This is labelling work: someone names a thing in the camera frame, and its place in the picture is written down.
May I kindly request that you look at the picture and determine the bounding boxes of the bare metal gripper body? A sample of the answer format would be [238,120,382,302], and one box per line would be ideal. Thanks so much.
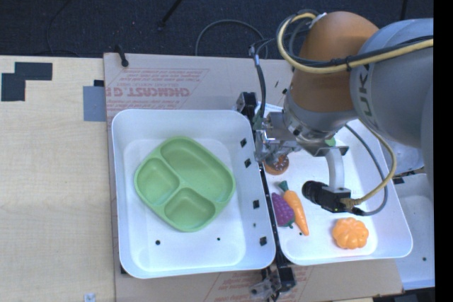
[253,111,338,163]

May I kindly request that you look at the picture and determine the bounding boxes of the brown doughnut with sprinkles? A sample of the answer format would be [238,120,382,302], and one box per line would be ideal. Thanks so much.
[263,154,291,176]

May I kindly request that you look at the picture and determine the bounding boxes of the thin black and white rod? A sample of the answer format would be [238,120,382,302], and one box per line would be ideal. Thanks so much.
[250,113,288,270]

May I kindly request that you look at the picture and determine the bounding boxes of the purple grapes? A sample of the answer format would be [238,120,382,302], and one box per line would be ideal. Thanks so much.
[270,192,297,229]

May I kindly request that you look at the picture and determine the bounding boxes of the orange carrot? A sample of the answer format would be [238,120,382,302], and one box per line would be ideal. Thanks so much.
[277,180,311,237]

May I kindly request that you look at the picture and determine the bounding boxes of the green divided plate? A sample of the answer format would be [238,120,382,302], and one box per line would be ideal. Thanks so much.
[133,135,237,233]

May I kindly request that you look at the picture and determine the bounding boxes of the brown cardboard board red print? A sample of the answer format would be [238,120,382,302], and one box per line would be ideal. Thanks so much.
[103,52,405,302]

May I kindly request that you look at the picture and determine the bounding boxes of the orange pumpkin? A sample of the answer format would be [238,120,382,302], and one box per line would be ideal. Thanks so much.
[331,216,370,250]

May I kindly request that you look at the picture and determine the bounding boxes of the white plastic tray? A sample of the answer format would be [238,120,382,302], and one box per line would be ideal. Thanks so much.
[262,116,414,267]
[110,108,277,280]

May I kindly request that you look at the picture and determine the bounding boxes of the black block with thin wires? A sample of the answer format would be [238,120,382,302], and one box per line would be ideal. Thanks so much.
[275,265,297,294]
[236,91,258,118]

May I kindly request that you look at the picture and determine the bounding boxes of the black cylinder on white bracket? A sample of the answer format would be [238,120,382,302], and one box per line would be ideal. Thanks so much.
[301,146,352,214]

